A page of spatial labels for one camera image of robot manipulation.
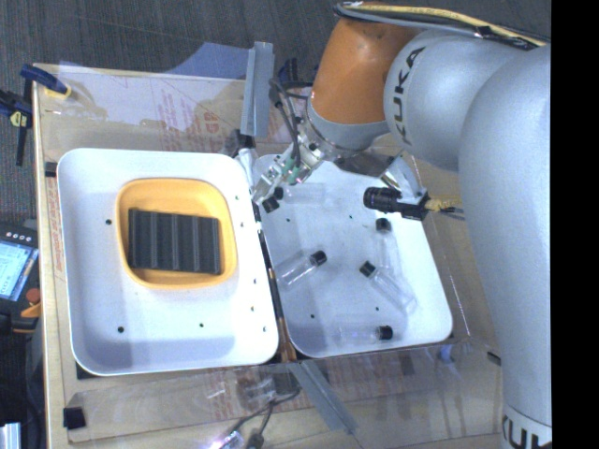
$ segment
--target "black and blue clamp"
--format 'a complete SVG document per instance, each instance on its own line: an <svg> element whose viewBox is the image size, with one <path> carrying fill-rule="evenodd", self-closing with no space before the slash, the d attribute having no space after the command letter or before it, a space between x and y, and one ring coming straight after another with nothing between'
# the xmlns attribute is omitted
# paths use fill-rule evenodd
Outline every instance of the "black and blue clamp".
<svg viewBox="0 0 599 449"><path fill-rule="evenodd" d="M44 86L49 94L55 94L62 98L66 98L71 91L68 85L59 81L52 74L32 65L23 65L20 75L25 79L22 95L0 90L0 114L7 116L10 119L10 123L19 128L16 162L18 167L22 166L27 130L33 126L31 102L33 82L35 81Z"/></svg>

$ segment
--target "black device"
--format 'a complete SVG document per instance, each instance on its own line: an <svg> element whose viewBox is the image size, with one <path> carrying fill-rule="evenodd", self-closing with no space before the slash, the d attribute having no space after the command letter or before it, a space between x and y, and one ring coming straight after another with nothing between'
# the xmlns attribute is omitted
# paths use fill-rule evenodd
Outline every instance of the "black device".
<svg viewBox="0 0 599 449"><path fill-rule="evenodd" d="M0 223L0 333L36 329L41 301L37 232Z"/></svg>

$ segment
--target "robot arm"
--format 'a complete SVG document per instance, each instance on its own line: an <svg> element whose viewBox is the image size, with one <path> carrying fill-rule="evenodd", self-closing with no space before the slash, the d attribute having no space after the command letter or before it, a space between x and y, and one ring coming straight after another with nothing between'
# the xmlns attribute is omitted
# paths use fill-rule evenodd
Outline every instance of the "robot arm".
<svg viewBox="0 0 599 449"><path fill-rule="evenodd" d="M299 157L290 147L254 199L304 181L322 161L358 161L387 132L416 158L457 171L502 354L503 447L551 447L550 45L489 26L375 20L340 20L299 126ZM366 158L354 170L390 172L405 203L426 195L399 159Z"/></svg>

